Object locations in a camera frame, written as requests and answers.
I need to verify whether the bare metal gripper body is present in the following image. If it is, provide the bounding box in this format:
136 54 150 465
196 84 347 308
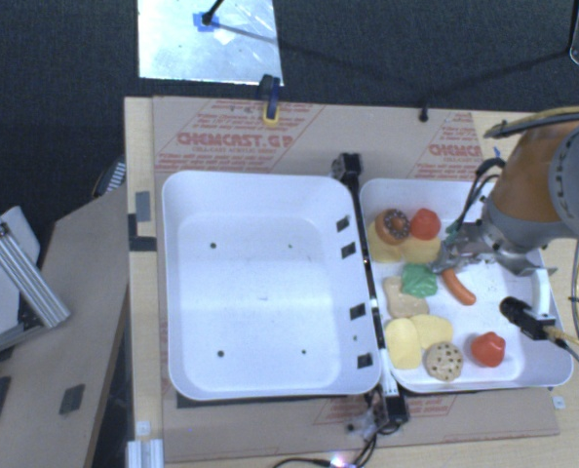
440 221 560 278

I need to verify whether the yellow toy crisp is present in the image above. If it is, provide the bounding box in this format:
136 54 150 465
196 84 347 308
410 313 454 351
400 235 443 265
384 317 423 371
367 219 404 264

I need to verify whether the green toy lettuce leaf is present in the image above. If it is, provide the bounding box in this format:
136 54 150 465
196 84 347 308
399 262 439 299

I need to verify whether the orange toy sausage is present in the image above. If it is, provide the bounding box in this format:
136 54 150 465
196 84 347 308
440 268 478 307

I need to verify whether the red toy tomato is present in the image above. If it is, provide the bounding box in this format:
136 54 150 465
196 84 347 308
409 207 443 241

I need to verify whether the tan toy bread slice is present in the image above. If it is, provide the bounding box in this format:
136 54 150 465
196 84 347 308
382 275 430 320

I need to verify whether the white plastic tray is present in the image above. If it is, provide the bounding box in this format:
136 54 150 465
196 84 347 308
161 169 384 402
358 177 575 394

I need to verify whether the brown chocolate doughnut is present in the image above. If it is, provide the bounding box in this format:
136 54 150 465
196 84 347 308
373 208 411 247

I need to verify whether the thin black and white rod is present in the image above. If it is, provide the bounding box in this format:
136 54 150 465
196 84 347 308
347 173 396 401

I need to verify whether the red toy pepper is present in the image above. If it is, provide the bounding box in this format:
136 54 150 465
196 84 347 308
470 331 507 368

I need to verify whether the tan chocolate chip biscuit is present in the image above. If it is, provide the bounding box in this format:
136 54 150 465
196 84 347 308
424 340 465 383

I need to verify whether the brown cardboard board red print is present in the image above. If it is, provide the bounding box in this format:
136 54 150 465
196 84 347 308
151 96 561 463

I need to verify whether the black cylinder on white bracket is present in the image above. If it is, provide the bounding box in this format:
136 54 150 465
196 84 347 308
499 267 559 341

